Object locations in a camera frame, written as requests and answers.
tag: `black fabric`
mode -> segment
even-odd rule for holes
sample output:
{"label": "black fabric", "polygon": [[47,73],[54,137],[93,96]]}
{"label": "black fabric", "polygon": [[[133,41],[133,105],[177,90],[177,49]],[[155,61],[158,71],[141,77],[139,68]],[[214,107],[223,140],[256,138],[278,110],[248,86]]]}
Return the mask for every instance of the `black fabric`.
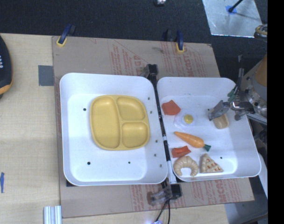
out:
{"label": "black fabric", "polygon": [[[0,32],[61,35],[68,23],[74,36],[160,41],[179,29],[184,42],[212,45],[221,77],[238,76],[242,51],[245,72],[267,52],[267,43],[254,38],[214,36],[202,0],[0,0]],[[268,0],[255,0],[262,23],[268,23]]]}

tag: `orange carrot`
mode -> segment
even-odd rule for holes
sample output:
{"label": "orange carrot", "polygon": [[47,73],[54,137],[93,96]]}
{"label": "orange carrot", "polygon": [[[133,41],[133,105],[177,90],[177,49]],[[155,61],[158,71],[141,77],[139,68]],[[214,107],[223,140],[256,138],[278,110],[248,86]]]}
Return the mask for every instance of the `orange carrot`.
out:
{"label": "orange carrot", "polygon": [[187,145],[183,147],[175,147],[171,151],[173,158],[179,158],[179,157],[185,156],[186,154],[189,154],[190,152],[191,151]]}
{"label": "orange carrot", "polygon": [[179,106],[173,101],[170,100],[169,102],[166,102],[162,104],[162,109],[164,111],[164,114],[168,115],[176,115],[180,112]]}
{"label": "orange carrot", "polygon": [[199,137],[196,137],[192,134],[182,133],[177,131],[175,131],[174,134],[193,147],[204,147],[204,141]]}

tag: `yellow plate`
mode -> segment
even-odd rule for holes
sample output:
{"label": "yellow plate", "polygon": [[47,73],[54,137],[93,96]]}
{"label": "yellow plate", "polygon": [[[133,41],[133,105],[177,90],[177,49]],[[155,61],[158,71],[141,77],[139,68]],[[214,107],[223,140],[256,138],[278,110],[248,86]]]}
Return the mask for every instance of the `yellow plate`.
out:
{"label": "yellow plate", "polygon": [[90,105],[90,128],[95,143],[107,150],[143,147],[149,140],[149,121],[135,97],[104,95]]}

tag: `cardboard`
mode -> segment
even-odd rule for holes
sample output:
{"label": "cardboard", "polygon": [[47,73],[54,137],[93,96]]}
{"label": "cardboard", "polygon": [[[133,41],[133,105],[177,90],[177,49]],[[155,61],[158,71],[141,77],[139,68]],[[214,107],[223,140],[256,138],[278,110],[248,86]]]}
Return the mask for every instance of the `cardboard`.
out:
{"label": "cardboard", "polygon": [[[70,72],[139,76],[147,64],[157,64],[161,77],[220,77],[213,49],[209,44],[184,43],[178,53],[174,42],[67,37],[56,45],[52,38],[57,143],[62,217],[81,217],[111,213],[159,210],[151,206],[149,193],[162,189],[156,185],[115,185],[77,187],[70,185],[63,172],[59,81]],[[182,182],[182,196],[171,208],[253,201],[248,178]]]}

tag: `blue mark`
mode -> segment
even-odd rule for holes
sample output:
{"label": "blue mark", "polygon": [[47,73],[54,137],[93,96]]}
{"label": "blue mark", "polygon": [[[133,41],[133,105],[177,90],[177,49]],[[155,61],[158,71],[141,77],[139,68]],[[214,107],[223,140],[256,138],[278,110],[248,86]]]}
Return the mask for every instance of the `blue mark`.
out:
{"label": "blue mark", "polygon": [[232,15],[234,15],[234,14],[236,14],[237,13],[237,11],[236,11],[236,9],[234,8],[233,9],[233,11],[232,12],[229,12],[229,9],[231,8],[232,6],[226,6],[225,8],[226,8],[226,11],[229,13],[229,14],[232,14]]}
{"label": "blue mark", "polygon": [[1,177],[0,177],[0,184],[1,184],[1,193],[4,193],[3,189],[4,189],[4,173],[1,173]]}

